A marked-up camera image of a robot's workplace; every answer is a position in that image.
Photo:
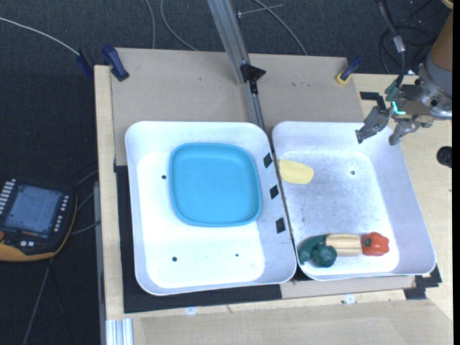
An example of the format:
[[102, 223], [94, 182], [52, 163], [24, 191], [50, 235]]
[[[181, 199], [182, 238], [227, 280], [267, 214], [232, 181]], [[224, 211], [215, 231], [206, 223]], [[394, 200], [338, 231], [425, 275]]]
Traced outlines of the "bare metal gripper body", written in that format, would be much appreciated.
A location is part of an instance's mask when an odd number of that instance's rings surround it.
[[452, 120], [451, 95], [427, 81], [401, 85], [391, 100], [390, 115], [415, 127], [430, 127], [435, 120]]

